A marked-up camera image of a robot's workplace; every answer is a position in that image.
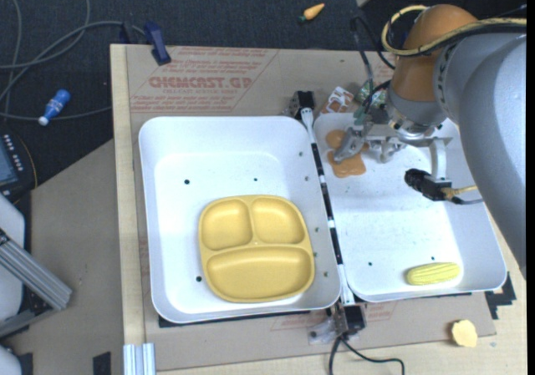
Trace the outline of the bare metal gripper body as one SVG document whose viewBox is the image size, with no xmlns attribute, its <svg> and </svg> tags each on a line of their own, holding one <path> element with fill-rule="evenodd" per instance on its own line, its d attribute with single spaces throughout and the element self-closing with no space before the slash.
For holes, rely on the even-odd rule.
<svg viewBox="0 0 535 375">
<path fill-rule="evenodd" d="M 386 142 L 389 144 L 425 144 L 438 124 L 419 124 L 394 109 L 394 118 L 385 109 L 358 108 L 353 123 L 344 134 L 345 144 Z"/>
</svg>

